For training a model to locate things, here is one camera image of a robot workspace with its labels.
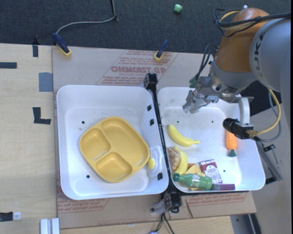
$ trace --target banana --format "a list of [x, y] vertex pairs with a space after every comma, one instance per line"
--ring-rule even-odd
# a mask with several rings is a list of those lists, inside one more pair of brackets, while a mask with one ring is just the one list
[[199, 140], [193, 140], [183, 136], [173, 124], [169, 125], [168, 132], [169, 132], [169, 136], [181, 146], [188, 147], [188, 146], [192, 146], [193, 144], [201, 143]]
[[175, 148], [175, 150], [177, 150], [180, 153], [180, 161], [179, 161], [177, 169], [174, 171], [174, 173], [184, 174], [188, 169], [188, 157], [187, 157], [187, 154], [184, 151], [181, 151], [176, 146], [174, 148]]

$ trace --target dark carpet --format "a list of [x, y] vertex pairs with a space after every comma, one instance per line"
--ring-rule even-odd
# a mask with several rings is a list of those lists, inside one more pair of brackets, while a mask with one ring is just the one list
[[[269, 14], [291, 11], [291, 0], [113, 1], [117, 20], [72, 25], [62, 29], [60, 36], [70, 46], [151, 51], [168, 39], [167, 51], [203, 53], [208, 44], [219, 45], [222, 37], [213, 23], [216, 8], [247, 5]], [[183, 6], [178, 15], [173, 11], [177, 3]], [[0, 0], [0, 43], [32, 44], [36, 38], [41, 45], [52, 45], [51, 35], [60, 27], [76, 21], [103, 21], [112, 15], [110, 0]], [[269, 108], [267, 89], [259, 82], [242, 95], [255, 97], [252, 115]]]

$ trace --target metal bracket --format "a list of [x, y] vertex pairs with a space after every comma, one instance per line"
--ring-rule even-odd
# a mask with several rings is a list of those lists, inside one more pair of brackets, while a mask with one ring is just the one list
[[178, 210], [181, 206], [181, 197], [177, 192], [164, 192], [164, 197], [158, 203], [150, 205], [150, 214], [161, 215], [168, 210]]
[[272, 149], [275, 149], [275, 146], [272, 144], [270, 146], [267, 146], [267, 147], [264, 147], [264, 151], [267, 152], [267, 151], [270, 151]]
[[[146, 74], [146, 77], [144, 79], [144, 87], [151, 92], [152, 98], [153, 98], [153, 104], [154, 104], [154, 110], [156, 113], [156, 119], [158, 123], [158, 128], [160, 132], [160, 137], [162, 141], [162, 148], [164, 152], [164, 158], [165, 163], [167, 166], [167, 172], [170, 174], [169, 169], [169, 160], [168, 155], [166, 152], [166, 145], [164, 140], [164, 133], [163, 133], [163, 126], [160, 116], [160, 109], [157, 102], [157, 96], [156, 96], [156, 84], [158, 83], [157, 75], [156, 74]], [[179, 206], [182, 205], [180, 194], [177, 192], [177, 190], [173, 186], [173, 181], [171, 177], [169, 177], [169, 185], [166, 191], [164, 192], [163, 199], [160, 200], [158, 203], [150, 206], [150, 212], [152, 214], [163, 214], [167, 210], [178, 210]]]
[[271, 146], [265, 148], [264, 145], [260, 141], [256, 141], [256, 145], [257, 145], [259, 154], [261, 155], [261, 157], [263, 158], [265, 163], [268, 165], [268, 169], [272, 174], [271, 178], [266, 179], [266, 184], [282, 180], [283, 178], [282, 178], [280, 172], [277, 170], [274, 163], [271, 161], [271, 159], [266, 154], [266, 151], [273, 150], [275, 148], [275, 146], [271, 145]]

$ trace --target cardboard box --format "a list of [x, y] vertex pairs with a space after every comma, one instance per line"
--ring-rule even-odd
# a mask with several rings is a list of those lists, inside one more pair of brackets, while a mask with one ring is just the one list
[[[158, 90], [167, 86], [186, 87], [189, 79], [197, 73], [203, 55], [167, 52], [160, 62], [155, 62], [153, 51], [70, 49], [72, 55], [69, 57], [64, 56], [57, 46], [52, 50], [60, 228], [158, 221], [159, 216], [150, 212], [150, 206], [158, 203], [161, 195], [88, 200], [72, 200], [65, 196], [60, 184], [56, 94], [65, 85], [139, 86], [147, 73], [157, 73]], [[256, 212], [251, 192], [187, 195], [182, 196], [182, 203], [178, 213], [169, 212], [170, 220]]]

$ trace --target yellow plate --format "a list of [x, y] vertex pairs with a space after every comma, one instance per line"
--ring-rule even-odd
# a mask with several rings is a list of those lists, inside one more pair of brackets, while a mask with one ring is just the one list
[[81, 136], [79, 148], [92, 169], [111, 183], [132, 176], [150, 158], [145, 140], [121, 117], [108, 117], [93, 125]]

